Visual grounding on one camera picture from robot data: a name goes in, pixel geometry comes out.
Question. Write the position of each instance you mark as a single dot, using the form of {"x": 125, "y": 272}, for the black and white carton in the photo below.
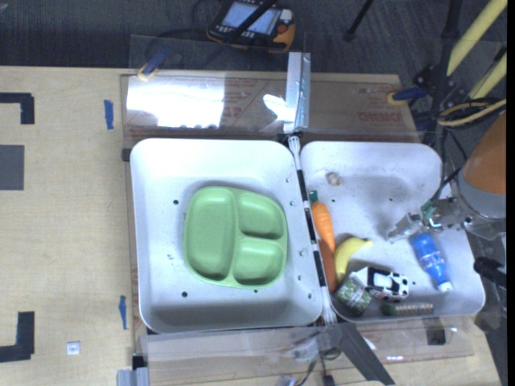
{"x": 388, "y": 283}

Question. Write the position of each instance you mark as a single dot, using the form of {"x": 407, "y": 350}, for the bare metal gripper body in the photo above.
{"x": 444, "y": 211}

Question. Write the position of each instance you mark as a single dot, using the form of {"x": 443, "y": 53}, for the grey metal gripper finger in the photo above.
{"x": 398, "y": 231}
{"x": 414, "y": 219}

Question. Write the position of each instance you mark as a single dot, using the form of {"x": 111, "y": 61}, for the white plastic tray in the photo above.
{"x": 161, "y": 231}
{"x": 382, "y": 175}

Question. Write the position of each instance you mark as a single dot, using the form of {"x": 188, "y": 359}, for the orange toy carrot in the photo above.
{"x": 323, "y": 219}

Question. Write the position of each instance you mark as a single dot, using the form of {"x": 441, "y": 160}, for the green and tan biscuit packet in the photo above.
{"x": 408, "y": 308}

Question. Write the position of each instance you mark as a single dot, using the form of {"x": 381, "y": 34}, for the yellow banana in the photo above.
{"x": 344, "y": 253}

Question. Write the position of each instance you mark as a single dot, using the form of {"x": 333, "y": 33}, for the small clear plastic piece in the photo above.
{"x": 333, "y": 178}

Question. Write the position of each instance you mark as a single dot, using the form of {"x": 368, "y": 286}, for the blue plastic bottle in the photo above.
{"x": 429, "y": 255}

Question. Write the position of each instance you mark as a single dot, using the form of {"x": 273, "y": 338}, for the green small can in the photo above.
{"x": 353, "y": 294}

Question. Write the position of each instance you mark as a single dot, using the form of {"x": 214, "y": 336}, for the green divided plate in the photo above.
{"x": 209, "y": 231}

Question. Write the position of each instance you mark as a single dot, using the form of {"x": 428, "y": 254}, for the small white square tag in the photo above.
{"x": 73, "y": 347}

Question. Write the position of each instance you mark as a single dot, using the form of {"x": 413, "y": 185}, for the black cylinder on white bracket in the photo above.
{"x": 489, "y": 268}

